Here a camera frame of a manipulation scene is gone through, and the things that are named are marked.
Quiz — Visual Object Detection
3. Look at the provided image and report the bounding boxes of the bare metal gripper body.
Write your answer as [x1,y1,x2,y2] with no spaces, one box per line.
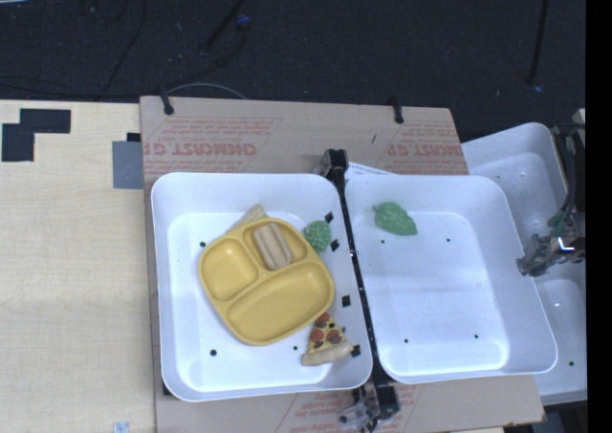
[548,227,587,266]

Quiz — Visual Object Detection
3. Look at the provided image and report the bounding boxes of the white plastic tray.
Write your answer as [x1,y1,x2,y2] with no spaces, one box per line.
[460,121,588,406]
[342,174,559,385]
[150,171,374,403]

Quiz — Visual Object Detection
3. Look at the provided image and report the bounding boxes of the green grapes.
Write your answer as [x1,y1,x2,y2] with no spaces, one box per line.
[372,201,419,237]

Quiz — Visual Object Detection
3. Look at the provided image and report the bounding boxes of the thin black rod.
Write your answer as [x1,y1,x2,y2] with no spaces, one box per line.
[333,167,383,389]

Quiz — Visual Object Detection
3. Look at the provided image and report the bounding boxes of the white paper sheet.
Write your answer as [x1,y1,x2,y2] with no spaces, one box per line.
[345,162,399,178]

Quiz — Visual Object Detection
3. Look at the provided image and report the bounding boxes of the green broccoli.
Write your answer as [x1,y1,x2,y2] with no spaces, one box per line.
[303,219,333,253]

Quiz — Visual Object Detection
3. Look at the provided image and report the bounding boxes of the pizza slice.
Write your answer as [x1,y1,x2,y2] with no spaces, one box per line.
[300,311,356,367]

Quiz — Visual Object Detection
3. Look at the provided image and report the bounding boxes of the yellow divided plate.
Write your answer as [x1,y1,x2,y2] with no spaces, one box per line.
[197,216,336,347]

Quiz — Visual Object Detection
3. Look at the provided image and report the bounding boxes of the tan sausage in bun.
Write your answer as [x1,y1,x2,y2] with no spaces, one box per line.
[251,223,294,272]

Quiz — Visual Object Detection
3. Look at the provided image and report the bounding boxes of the tan bread slice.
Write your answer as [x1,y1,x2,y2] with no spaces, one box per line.
[229,203,269,231]

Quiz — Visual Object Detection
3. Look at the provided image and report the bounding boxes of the brown cardboard board red print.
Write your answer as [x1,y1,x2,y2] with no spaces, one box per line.
[138,95,547,433]

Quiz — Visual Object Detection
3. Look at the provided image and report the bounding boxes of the black block with wires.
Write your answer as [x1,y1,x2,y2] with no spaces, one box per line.
[372,383,400,421]
[322,148,349,180]

